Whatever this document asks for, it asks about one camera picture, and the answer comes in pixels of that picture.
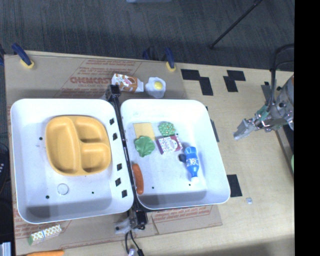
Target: brown sausage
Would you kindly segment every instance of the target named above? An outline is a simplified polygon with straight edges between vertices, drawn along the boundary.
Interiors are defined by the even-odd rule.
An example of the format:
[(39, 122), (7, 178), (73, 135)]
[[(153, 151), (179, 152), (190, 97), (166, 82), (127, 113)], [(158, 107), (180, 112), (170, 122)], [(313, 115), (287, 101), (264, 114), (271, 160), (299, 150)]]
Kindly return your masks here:
[(137, 163), (132, 165), (132, 171), (135, 178), (136, 192), (141, 195), (144, 193), (144, 178), (140, 166)]

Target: light wood surface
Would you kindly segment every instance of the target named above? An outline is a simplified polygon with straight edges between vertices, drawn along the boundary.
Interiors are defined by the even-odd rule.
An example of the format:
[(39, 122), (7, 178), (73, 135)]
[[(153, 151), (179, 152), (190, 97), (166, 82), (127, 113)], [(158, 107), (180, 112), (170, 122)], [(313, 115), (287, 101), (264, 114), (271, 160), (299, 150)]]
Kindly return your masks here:
[[(260, 85), (271, 80), (268, 70), (177, 63), (178, 69), (199, 70), (209, 77), (213, 96), (202, 95), (198, 81), (184, 80), (187, 99), (207, 106), (214, 121), (227, 175), (237, 175), (242, 196), (218, 205), (222, 226), (136, 238), (146, 256), (292, 256), (295, 255), (294, 177), (274, 131), (254, 131), (235, 141), (232, 132), (251, 118), (265, 98)], [(228, 92), (227, 70), (243, 71), (238, 92)], [(282, 86), (291, 72), (278, 72)], [(124, 241), (71, 248), (66, 256), (125, 256)]]

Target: white tray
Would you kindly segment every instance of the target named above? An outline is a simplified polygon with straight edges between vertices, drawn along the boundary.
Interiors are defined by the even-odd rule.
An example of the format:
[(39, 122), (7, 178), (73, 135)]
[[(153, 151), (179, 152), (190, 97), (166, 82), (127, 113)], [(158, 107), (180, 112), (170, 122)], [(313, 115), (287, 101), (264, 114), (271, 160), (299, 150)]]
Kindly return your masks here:
[[(61, 115), (90, 116), (105, 126), (112, 155), (106, 170), (82, 176), (53, 170), (46, 153), (45, 129), (52, 118)], [(40, 224), (123, 213), (133, 205), (116, 113), (107, 101), (21, 99), (11, 107), (11, 129), (17, 209), (25, 221)]]
[[(230, 197), (230, 187), (206, 107), (195, 100), (129, 99), (120, 108), (132, 164), (139, 164), (144, 192), (139, 202), (151, 210), (221, 204)], [(186, 164), (179, 160), (183, 150), (161, 155), (155, 150), (140, 157), (135, 148), (133, 124), (151, 123), (156, 139), (162, 122), (174, 125), (183, 148), (197, 149), (199, 183), (192, 183)]]

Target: yellow square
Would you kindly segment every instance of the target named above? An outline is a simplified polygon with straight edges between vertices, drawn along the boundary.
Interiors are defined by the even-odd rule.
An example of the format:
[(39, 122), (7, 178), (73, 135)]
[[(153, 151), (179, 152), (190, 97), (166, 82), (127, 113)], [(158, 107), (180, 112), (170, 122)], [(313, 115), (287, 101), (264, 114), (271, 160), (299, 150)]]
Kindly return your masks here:
[(151, 140), (156, 140), (155, 132), (150, 122), (134, 123), (133, 127), (137, 139), (139, 139), (140, 136), (148, 136)]

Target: divided orange plate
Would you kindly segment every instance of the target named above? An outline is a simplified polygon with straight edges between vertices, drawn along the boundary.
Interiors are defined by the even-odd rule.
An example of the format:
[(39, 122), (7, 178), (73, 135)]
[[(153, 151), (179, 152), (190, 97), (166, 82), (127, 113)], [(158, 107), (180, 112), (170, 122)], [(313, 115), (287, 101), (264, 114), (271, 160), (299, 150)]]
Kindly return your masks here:
[(111, 162), (111, 147), (104, 125), (84, 115), (62, 115), (49, 121), (45, 144), (52, 168), (62, 175), (102, 172)]

